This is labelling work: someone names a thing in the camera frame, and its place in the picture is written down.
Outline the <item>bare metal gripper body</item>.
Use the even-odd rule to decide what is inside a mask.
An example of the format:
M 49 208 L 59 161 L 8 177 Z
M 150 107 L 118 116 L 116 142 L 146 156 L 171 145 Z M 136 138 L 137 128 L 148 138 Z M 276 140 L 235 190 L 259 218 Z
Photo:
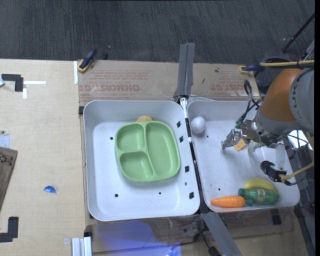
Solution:
M 265 129 L 259 120 L 247 119 L 240 125 L 240 129 L 241 137 L 247 141 L 253 141 L 266 147 L 276 142 L 276 136 Z

